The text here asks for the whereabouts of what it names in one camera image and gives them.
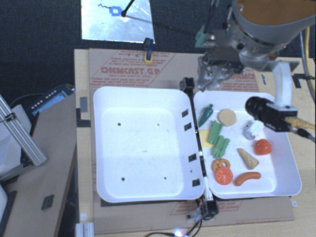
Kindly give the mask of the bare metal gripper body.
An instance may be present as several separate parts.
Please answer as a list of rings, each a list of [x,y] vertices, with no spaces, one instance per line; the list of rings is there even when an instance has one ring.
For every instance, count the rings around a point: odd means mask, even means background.
[[[206,35],[204,60],[209,67],[224,68],[241,73],[244,65],[237,51],[231,47],[227,30],[214,30]]]

